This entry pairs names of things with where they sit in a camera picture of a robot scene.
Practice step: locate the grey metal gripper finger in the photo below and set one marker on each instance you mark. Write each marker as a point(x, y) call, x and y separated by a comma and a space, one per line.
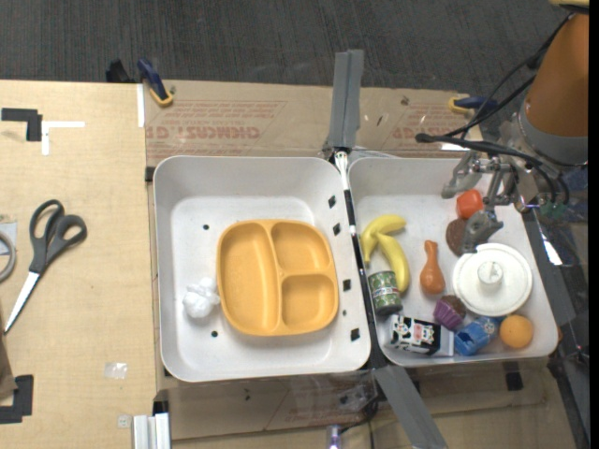
point(482, 229)
point(461, 178)

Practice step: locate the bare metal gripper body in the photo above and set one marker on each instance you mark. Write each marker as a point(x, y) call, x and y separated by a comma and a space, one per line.
point(524, 166)

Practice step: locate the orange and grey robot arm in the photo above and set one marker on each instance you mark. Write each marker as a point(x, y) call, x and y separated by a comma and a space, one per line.
point(559, 87)

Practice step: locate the orange-red cube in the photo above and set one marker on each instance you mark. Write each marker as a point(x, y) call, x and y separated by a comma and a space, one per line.
point(469, 204)

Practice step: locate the brown biscuit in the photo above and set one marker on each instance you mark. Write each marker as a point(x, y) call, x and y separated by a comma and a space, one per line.
point(455, 237)

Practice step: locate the white plastic tray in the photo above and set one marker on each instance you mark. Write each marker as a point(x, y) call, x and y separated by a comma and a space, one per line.
point(196, 344)
point(402, 180)

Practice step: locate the white round pot lid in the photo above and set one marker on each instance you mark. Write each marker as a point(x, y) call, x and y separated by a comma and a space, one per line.
point(491, 293)

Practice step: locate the orange chicken drumstick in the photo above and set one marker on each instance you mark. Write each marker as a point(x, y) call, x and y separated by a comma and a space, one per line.
point(432, 276)

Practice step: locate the yellow banana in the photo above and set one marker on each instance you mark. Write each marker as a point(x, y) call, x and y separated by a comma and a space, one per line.
point(395, 255)

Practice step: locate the purple cupcake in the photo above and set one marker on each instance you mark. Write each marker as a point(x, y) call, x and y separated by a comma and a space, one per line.
point(448, 314)

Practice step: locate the orange ball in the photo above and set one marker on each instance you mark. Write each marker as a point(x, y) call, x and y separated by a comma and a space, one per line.
point(516, 331)

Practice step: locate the blue toy cup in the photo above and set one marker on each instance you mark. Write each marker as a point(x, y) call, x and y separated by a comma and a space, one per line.
point(472, 337)

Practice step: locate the thin black and white rod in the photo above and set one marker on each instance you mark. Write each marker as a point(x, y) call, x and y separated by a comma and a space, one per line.
point(352, 218)

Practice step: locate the green patterned can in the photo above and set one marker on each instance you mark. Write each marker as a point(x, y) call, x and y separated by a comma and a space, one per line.
point(384, 293)

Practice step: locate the cow print milk carton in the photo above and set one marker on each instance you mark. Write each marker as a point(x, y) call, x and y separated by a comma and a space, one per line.
point(416, 336)

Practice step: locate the brown cardboard board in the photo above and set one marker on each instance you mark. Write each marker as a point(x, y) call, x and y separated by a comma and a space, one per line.
point(290, 120)

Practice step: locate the orange divided plate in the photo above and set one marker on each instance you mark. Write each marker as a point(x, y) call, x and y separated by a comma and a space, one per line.
point(243, 269)

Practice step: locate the white crumpled lump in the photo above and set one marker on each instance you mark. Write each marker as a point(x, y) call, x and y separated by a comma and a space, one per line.
point(200, 299)

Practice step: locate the grey tape roll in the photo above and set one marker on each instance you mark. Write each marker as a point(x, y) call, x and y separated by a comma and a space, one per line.
point(10, 260)

